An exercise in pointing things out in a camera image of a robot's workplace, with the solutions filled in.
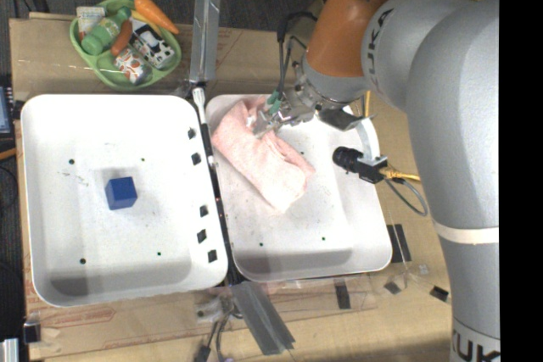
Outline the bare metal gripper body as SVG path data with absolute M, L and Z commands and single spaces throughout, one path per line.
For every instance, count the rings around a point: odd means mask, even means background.
M 275 90 L 271 95 L 271 114 L 280 114 L 284 125 L 297 125 L 310 121 L 322 95 L 310 85 L 294 85 L 286 90 Z

